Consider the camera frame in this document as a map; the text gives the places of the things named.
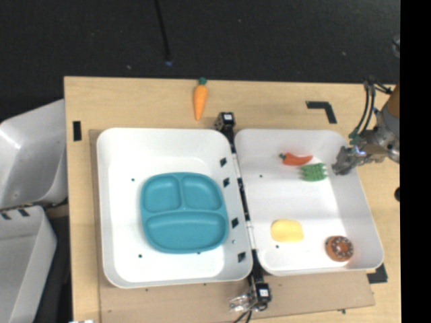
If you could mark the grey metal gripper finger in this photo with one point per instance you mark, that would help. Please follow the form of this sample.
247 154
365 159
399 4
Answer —
341 167
348 152

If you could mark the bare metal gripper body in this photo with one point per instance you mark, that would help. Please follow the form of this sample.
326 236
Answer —
377 146

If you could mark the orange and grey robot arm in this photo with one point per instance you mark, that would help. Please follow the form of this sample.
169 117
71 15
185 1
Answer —
394 106

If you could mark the green pea pods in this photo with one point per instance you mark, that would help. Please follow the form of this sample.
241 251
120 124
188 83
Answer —
314 172

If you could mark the red chili pepper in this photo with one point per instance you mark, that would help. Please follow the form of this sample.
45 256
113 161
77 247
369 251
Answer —
296 159

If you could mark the white plastic tray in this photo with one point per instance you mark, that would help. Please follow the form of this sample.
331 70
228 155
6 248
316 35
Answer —
296 204
128 214

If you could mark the brown sprinkled doughnut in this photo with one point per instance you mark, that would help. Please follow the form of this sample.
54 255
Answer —
339 248

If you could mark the yellow rounded toy food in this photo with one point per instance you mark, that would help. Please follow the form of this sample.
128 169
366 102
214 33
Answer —
287 231

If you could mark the thin black and white rod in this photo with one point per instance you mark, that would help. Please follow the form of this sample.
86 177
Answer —
243 194

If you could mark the orange carrot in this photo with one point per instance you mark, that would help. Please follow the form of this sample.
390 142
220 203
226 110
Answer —
200 101

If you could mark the blue divided plate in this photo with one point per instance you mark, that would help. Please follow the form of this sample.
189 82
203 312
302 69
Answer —
183 214

